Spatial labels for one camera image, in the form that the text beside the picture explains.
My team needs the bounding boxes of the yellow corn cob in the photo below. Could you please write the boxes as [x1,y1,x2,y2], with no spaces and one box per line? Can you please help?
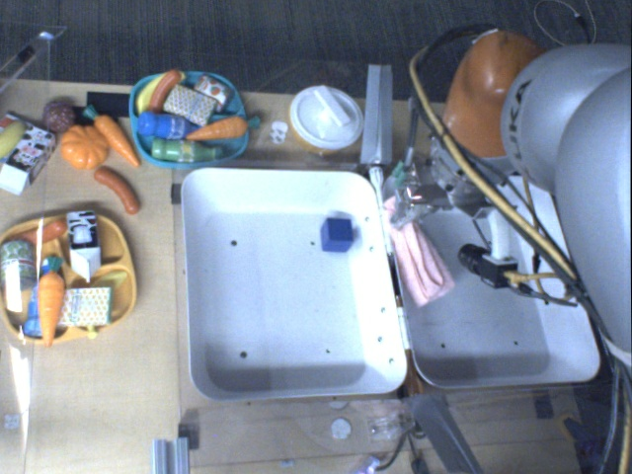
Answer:
[0,119,27,160]

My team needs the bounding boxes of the orange pumpkin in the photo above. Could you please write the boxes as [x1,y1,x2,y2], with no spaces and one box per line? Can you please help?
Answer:
[59,124,112,171]

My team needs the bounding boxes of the white plastic tray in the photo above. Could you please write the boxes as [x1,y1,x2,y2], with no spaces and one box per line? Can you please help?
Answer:
[180,167,409,403]
[380,165,602,390]

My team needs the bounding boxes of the blue cube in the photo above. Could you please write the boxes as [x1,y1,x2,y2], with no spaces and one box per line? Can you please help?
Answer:
[319,216,357,254]

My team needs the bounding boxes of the cow print milk carton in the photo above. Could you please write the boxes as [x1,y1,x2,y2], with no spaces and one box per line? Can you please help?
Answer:
[0,111,57,198]

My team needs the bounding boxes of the black cylinder on white bracket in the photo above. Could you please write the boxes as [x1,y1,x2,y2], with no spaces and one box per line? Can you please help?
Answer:
[457,206,520,290]

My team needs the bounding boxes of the blue divided plate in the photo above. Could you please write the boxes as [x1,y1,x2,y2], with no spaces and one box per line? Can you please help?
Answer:
[128,70,250,170]

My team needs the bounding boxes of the green patterned can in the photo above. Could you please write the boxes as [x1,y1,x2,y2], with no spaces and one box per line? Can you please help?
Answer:
[0,239,39,314]

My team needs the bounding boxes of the white and black carton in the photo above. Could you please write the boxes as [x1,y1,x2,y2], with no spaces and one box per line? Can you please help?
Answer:
[65,209,104,284]

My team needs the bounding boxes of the yellow bowl with white lid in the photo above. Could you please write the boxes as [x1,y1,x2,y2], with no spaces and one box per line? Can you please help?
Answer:
[288,84,365,156]

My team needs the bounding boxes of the green bottle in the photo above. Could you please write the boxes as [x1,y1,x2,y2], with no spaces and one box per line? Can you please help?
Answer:
[150,137,224,164]

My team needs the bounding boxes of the white and orange can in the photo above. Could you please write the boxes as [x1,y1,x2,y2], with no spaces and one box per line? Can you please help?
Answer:
[193,75,235,114]

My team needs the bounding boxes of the orange carrot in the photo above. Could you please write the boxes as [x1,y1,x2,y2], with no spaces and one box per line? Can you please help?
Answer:
[186,115,262,143]
[81,105,142,169]
[37,256,67,350]

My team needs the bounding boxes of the blue bottle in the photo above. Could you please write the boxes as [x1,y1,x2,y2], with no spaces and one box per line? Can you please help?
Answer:
[22,257,51,340]
[136,111,201,140]

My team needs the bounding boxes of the clear plastic bottle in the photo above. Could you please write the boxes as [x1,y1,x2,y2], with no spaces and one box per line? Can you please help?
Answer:
[368,411,417,442]

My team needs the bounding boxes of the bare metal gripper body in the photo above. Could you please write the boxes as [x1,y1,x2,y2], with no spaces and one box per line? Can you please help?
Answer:
[389,138,478,222]

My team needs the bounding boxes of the yellow divided plate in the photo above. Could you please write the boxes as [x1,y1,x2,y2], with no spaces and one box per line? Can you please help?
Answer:
[0,212,138,348]

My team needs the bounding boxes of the pink cloth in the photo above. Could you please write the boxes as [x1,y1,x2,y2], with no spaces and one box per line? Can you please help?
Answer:
[383,195,456,308]

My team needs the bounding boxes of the patterned packet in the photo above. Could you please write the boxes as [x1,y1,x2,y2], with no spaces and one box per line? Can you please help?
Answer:
[162,84,219,127]
[57,286,114,328]

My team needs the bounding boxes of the yellow banana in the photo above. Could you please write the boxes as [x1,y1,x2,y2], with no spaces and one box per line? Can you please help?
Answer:
[134,73,168,116]

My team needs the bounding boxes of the brown sausage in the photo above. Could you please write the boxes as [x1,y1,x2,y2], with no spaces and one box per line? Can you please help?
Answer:
[147,69,185,114]
[93,166,141,216]
[18,218,69,246]

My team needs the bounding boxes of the dark purple grapes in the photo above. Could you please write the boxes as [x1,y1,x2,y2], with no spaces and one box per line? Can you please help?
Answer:
[41,98,77,134]

